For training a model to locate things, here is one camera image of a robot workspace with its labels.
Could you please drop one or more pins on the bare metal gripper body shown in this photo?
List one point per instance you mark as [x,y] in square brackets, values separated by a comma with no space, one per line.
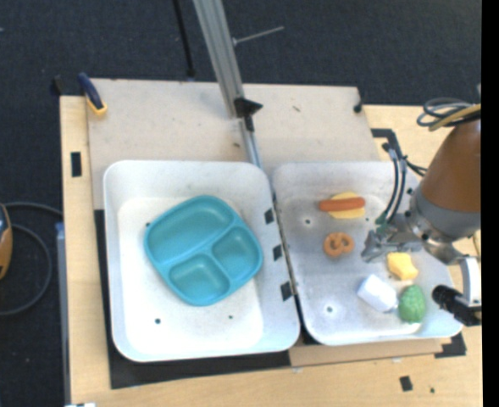
[418,235]

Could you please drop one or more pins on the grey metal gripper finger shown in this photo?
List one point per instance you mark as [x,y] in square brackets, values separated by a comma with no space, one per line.
[372,253]
[376,237]

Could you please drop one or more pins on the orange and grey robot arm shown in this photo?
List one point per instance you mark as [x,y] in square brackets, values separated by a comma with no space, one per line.
[452,176]

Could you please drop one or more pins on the yellow toy cheese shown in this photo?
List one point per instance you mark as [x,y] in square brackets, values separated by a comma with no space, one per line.
[402,266]

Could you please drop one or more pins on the orange pretzel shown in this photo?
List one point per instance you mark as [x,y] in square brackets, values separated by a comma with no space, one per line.
[338,245]

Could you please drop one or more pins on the white plastic tray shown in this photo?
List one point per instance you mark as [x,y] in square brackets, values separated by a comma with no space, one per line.
[139,303]
[342,282]

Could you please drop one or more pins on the yellow and orange hot dog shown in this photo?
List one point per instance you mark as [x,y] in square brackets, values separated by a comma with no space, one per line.
[343,204]

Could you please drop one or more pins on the green broccoli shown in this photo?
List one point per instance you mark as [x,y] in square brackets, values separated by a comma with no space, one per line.
[412,304]

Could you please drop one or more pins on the blue divided plate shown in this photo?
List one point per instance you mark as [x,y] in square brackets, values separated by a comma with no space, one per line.
[198,248]

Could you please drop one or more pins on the pale wood board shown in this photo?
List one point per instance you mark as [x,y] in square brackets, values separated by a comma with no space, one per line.
[168,121]

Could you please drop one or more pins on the black cylinder on white bracket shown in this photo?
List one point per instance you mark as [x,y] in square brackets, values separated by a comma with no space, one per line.
[454,301]

